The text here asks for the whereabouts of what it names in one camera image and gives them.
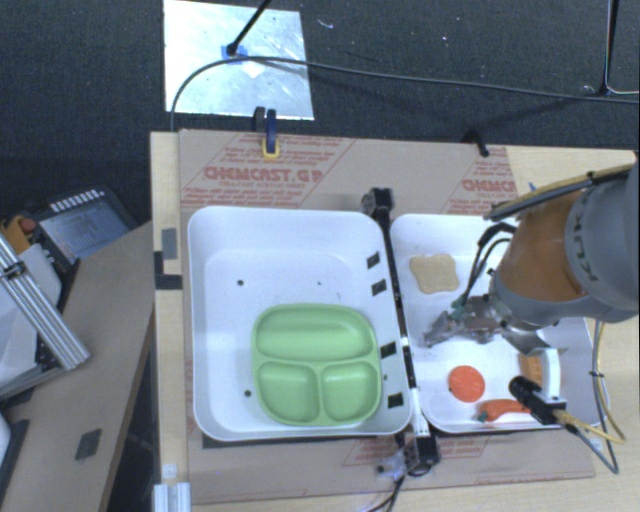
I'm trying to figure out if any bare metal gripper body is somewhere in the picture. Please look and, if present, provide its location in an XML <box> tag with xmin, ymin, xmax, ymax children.
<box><xmin>448</xmin><ymin>294</ymin><xmax>516</xmax><ymax>346</ymax></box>

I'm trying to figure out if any thin black and white rod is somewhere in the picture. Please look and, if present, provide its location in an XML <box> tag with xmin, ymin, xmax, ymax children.
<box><xmin>376</xmin><ymin>208</ymin><xmax>432</xmax><ymax>437</ymax></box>

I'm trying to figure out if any orange round disc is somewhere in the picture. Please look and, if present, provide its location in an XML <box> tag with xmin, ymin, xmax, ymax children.
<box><xmin>447</xmin><ymin>364</ymin><xmax>487</xmax><ymax>403</ymax></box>

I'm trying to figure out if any brown oblong toy food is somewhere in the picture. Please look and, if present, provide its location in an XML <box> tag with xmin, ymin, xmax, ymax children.
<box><xmin>517</xmin><ymin>352</ymin><xmax>545</xmax><ymax>389</ymax></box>

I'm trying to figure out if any white plastic tray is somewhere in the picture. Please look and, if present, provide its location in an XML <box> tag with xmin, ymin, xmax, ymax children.
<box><xmin>389</xmin><ymin>213</ymin><xmax>602</xmax><ymax>435</ymax></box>
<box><xmin>186</xmin><ymin>205</ymin><xmax>416</xmax><ymax>443</ymax></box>

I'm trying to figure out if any orange carrot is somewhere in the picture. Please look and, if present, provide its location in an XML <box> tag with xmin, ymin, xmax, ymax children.
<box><xmin>475</xmin><ymin>398</ymin><xmax>533</xmax><ymax>424</ymax></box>

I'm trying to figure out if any green divided plate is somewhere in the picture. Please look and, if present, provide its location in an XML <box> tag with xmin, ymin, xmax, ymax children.
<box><xmin>250</xmin><ymin>302</ymin><xmax>384</xmax><ymax>428</ymax></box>

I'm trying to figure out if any brown cardboard board red print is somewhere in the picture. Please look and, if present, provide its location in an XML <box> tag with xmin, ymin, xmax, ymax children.
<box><xmin>177</xmin><ymin>128</ymin><xmax>599</xmax><ymax>506</ymax></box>

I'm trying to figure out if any black cylinder on white bracket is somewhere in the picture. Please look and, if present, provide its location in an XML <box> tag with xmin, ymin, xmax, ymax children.
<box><xmin>508</xmin><ymin>346</ymin><xmax>569</xmax><ymax>427</ymax></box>

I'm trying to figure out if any black block with thin wires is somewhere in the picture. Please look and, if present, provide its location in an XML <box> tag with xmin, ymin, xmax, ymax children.
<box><xmin>360</xmin><ymin>187</ymin><xmax>395</xmax><ymax>218</ymax></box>
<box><xmin>401</xmin><ymin>433</ymin><xmax>442</xmax><ymax>477</ymax></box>

